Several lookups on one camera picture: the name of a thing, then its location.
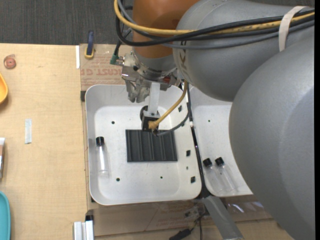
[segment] green connector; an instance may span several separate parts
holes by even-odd
[[[119,56],[113,54],[112,57],[111,57],[111,59],[110,59],[110,64],[111,64],[111,65],[116,65],[117,59],[119,59]]]

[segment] white tape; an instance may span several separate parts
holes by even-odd
[[[32,142],[32,119],[27,118],[24,120],[24,144]]]
[[[76,68],[80,68],[80,46],[75,47],[75,59],[76,59]]]
[[[307,6],[296,6],[288,11],[282,18],[279,27],[279,50],[282,52],[286,48],[287,36],[289,33],[290,22],[294,15]]]

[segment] yellow plastic object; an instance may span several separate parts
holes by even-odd
[[[0,73],[0,104],[5,101],[8,95],[8,86]]]
[[[90,59],[92,59],[94,57],[95,49],[92,49],[92,53],[90,55],[87,54],[87,49],[88,49],[88,47],[86,47],[85,50],[84,50],[84,57],[86,59],[90,60]]]

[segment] black cap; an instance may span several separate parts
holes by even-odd
[[[210,158],[207,158],[207,159],[203,160],[203,164],[204,164],[205,167],[212,166],[212,162],[211,162]]]
[[[104,146],[105,145],[105,138],[104,137],[97,137],[95,139],[97,146]]]
[[[218,157],[215,160],[215,163],[216,163],[217,166],[223,166],[225,164],[225,161],[222,159],[222,157]]]

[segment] white strap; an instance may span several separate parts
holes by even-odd
[[[307,6],[296,6],[293,7],[289,12],[287,12],[280,23],[280,27],[279,27],[279,50],[280,52],[282,52],[285,48],[286,48],[286,41],[287,41],[287,36],[289,33],[289,26],[290,26],[290,22],[292,20],[292,18],[294,17],[294,15],[301,11],[303,8],[305,8]]]

